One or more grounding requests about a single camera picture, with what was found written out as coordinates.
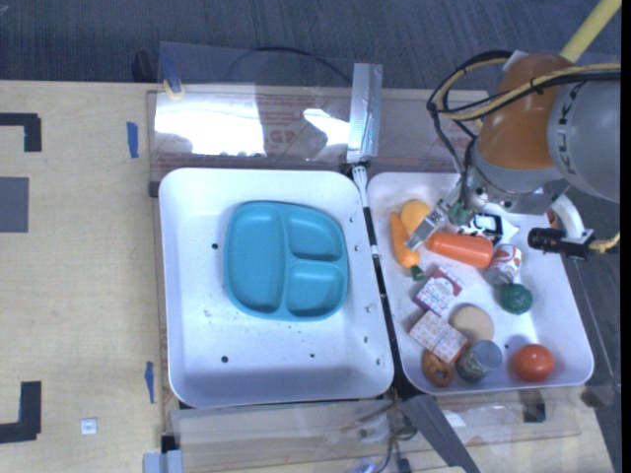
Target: brown donut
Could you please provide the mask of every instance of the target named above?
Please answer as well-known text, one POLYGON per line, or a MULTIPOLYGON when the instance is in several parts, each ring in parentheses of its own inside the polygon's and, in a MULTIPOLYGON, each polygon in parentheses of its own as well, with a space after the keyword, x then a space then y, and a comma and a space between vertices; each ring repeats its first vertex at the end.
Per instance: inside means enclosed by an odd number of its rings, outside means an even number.
POLYGON ((454 379, 454 368, 427 349, 421 358, 421 368, 425 376, 438 387, 446 387, 454 379))

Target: can lid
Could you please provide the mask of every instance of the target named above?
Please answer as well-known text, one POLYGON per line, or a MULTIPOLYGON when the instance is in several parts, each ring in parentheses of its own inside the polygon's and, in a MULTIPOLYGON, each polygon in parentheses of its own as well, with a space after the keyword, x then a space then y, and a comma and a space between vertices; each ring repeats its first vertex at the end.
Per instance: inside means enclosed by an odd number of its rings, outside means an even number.
POLYGON ((502 349, 491 340, 481 340, 471 350, 477 362, 487 370, 498 368, 504 361, 502 349))

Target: soda can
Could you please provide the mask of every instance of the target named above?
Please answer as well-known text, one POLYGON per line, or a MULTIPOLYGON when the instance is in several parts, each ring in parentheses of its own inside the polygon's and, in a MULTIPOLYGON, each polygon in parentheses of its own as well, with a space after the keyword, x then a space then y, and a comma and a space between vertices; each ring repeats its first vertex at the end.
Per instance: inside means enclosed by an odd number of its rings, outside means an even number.
POLYGON ((457 358, 456 371, 467 382, 477 382, 503 361, 502 349, 491 340, 480 340, 457 358))
POLYGON ((493 258, 484 272, 484 279, 491 286, 513 284, 522 266, 522 252, 514 245, 498 245, 493 258))

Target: red tomato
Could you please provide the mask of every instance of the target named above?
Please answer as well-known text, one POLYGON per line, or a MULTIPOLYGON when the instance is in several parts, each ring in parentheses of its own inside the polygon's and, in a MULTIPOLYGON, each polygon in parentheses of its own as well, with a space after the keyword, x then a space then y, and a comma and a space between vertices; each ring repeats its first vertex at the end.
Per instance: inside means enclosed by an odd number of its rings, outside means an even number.
POLYGON ((546 380, 554 370, 554 356, 539 344, 521 347, 511 361, 520 378, 531 382, 546 380))

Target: orange carrot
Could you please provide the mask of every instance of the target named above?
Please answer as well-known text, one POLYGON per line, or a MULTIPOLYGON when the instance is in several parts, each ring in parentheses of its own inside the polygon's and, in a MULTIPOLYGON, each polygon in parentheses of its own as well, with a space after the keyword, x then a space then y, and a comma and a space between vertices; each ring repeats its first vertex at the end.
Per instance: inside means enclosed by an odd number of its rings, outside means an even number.
POLYGON ((403 225, 401 218, 394 212, 390 212, 390 232, 392 235, 392 246, 396 259, 404 268, 411 268, 418 265, 421 254, 407 248, 405 242, 409 238, 407 228, 403 225))

